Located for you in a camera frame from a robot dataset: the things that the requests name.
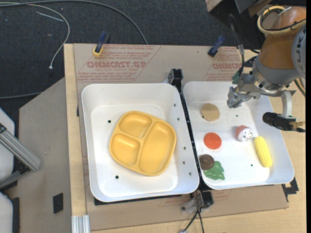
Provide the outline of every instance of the blue clamp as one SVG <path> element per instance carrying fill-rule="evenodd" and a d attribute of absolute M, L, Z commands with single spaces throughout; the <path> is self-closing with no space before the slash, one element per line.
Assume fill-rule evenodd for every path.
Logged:
<path fill-rule="evenodd" d="M 97 45 L 93 49 L 93 55 L 100 56 L 104 49 L 103 44 L 107 44 L 109 43 L 109 41 L 110 41 L 110 34 L 103 31 L 101 36 L 99 37 Z"/>
<path fill-rule="evenodd" d="M 218 48 L 224 43 L 225 38 L 223 36 L 220 36 L 218 40 L 216 41 L 215 45 L 207 52 L 208 55 L 214 57 L 215 54 L 218 52 Z"/>

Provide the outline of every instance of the yellow plate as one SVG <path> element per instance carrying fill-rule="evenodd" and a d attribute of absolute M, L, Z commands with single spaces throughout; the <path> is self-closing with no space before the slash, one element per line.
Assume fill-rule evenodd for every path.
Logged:
<path fill-rule="evenodd" d="M 139 111 L 125 113 L 109 142 L 112 158 L 140 174 L 155 176 L 167 168 L 176 145 L 176 132 L 167 122 Z"/>

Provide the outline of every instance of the red disc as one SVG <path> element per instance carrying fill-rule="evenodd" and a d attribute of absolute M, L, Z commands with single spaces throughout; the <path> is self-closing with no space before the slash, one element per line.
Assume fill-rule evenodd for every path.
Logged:
<path fill-rule="evenodd" d="M 204 144 L 211 150 L 218 149 L 221 144 L 222 140 L 216 133 L 207 133 L 204 136 Z"/>

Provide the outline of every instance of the black fabric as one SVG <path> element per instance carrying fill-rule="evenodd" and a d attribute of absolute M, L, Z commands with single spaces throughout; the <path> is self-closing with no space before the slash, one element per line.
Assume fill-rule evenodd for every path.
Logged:
<path fill-rule="evenodd" d="M 251 18 L 247 11 L 239 14 L 234 0 L 223 0 L 211 13 L 207 12 L 205 0 L 91 1 L 105 3 L 127 14 L 140 27 L 149 44 L 211 46 L 223 35 L 224 45 L 236 46 L 227 18 L 233 13 L 242 26 L 244 48 L 260 49 L 262 45 L 256 18 Z M 306 0 L 277 2 L 306 6 Z M 106 30 L 112 44 L 145 44 L 130 21 L 109 8 L 82 2 L 42 5 L 60 12 L 68 20 L 68 43 L 95 44 Z M 52 75 L 49 65 L 66 37 L 66 24 L 37 12 L 60 18 L 33 6 L 0 8 L 0 97 L 44 91 L 64 77 L 63 51 L 54 61 Z M 16 110 L 32 98 L 0 100 L 0 108 L 16 121 Z"/>

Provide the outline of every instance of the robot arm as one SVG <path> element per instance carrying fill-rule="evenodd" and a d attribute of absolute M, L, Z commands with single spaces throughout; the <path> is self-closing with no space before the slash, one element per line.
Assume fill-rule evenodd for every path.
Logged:
<path fill-rule="evenodd" d="M 262 25 L 264 19 L 272 12 L 278 17 L 271 29 Z M 272 6 L 265 9 L 258 18 L 258 28 L 266 34 L 266 40 L 258 56 L 242 66 L 233 77 L 233 84 L 228 93 L 227 105 L 237 108 L 251 98 L 260 95 L 281 97 L 283 113 L 266 113 L 264 122 L 281 130 L 299 131 L 292 113 L 291 96 L 295 91 L 283 88 L 299 78 L 306 78 L 306 9 L 302 7 Z"/>

